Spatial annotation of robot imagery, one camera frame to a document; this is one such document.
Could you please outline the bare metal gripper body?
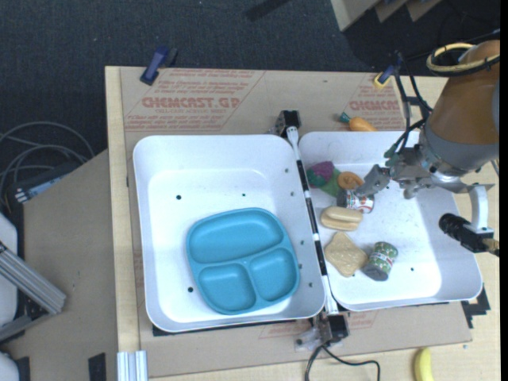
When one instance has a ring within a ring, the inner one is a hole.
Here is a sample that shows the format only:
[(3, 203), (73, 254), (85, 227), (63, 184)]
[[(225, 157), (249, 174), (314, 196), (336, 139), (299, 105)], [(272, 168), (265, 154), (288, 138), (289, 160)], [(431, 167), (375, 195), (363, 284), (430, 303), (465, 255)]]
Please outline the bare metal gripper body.
[(415, 144), (394, 150), (387, 159), (390, 177), (404, 185), (452, 185), (457, 170), (429, 146)]

